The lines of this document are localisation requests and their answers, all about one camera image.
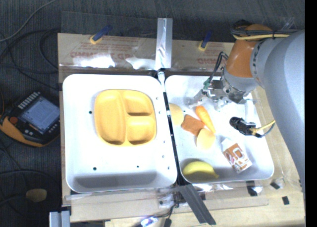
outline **toy carrot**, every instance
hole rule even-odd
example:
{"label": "toy carrot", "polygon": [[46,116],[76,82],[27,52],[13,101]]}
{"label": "toy carrot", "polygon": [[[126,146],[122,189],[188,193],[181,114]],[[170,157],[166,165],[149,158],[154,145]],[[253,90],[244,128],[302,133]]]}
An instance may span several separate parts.
{"label": "toy carrot", "polygon": [[209,128],[211,132],[216,133],[212,120],[205,107],[197,106],[195,109],[195,113],[200,118],[200,120]]}

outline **white tray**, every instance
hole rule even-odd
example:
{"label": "white tray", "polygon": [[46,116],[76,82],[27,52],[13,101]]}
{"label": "white tray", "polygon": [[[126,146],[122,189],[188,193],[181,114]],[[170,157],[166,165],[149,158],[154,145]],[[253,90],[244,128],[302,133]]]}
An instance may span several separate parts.
{"label": "white tray", "polygon": [[[144,145],[102,141],[94,125],[95,98],[106,89],[138,90],[154,105],[157,134]],[[75,192],[162,188],[175,183],[176,163],[160,83],[150,76],[73,74],[63,83],[66,181]]]}
{"label": "white tray", "polygon": [[[202,89],[203,83],[207,78],[206,76],[184,75],[172,75],[168,77],[165,81],[165,87],[169,103],[180,106],[184,111],[184,115],[189,114],[198,118],[193,109],[190,109],[186,103],[188,99],[193,98]],[[260,127],[260,120],[256,109],[252,106],[252,101],[248,102],[250,102],[251,108],[253,108],[251,109],[252,113],[248,114],[248,119],[255,122],[257,127]],[[196,180],[188,181],[191,183],[198,183],[198,181],[200,183],[221,183],[270,178],[274,172],[274,164],[265,138],[245,136],[229,124],[229,120],[233,116],[245,118],[245,106],[230,103],[218,112],[214,109],[212,100],[208,98],[203,100],[203,106],[209,111],[216,129],[216,141],[214,145],[208,150],[199,151],[195,145],[196,137],[180,126],[173,125],[177,154],[181,169],[191,161],[201,160],[211,164],[219,175],[219,178],[206,179],[204,177],[203,180],[197,180],[197,182],[195,182]],[[234,171],[222,154],[221,142],[225,138],[229,138],[240,145],[251,160],[251,167],[239,174]]]}

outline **blue clamp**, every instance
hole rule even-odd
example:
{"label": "blue clamp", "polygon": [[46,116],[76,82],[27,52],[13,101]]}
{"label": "blue clamp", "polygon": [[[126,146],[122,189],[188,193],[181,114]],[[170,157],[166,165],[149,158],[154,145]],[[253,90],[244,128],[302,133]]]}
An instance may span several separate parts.
{"label": "blue clamp", "polygon": [[95,35],[91,36],[90,42],[94,45],[99,43],[103,39],[103,36],[108,34],[110,30],[112,30],[112,26],[107,25],[106,27],[102,28],[99,32],[97,32]]}
{"label": "blue clamp", "polygon": [[199,43],[199,46],[198,46],[198,49],[201,50],[201,51],[204,51],[206,50],[207,48],[207,43],[209,42],[210,38],[211,38],[211,35],[212,35],[212,31],[208,31],[204,40],[202,40],[200,43]]}

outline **yellow compartment tray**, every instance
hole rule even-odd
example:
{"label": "yellow compartment tray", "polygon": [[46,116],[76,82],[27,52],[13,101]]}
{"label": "yellow compartment tray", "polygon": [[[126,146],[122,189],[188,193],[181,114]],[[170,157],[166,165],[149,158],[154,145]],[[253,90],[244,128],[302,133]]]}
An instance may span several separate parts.
{"label": "yellow compartment tray", "polygon": [[97,135],[116,146],[135,146],[151,142],[157,132],[151,99],[136,90],[111,89],[95,100]]}

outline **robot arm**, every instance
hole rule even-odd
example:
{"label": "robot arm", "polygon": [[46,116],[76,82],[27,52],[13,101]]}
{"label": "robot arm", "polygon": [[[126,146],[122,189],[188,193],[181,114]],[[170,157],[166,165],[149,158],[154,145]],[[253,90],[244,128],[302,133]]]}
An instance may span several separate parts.
{"label": "robot arm", "polygon": [[[246,30],[255,27],[262,26],[250,25]],[[205,95],[243,104],[244,97],[258,85],[265,89],[305,197],[305,31],[253,40],[236,41],[220,80],[211,78]]]}

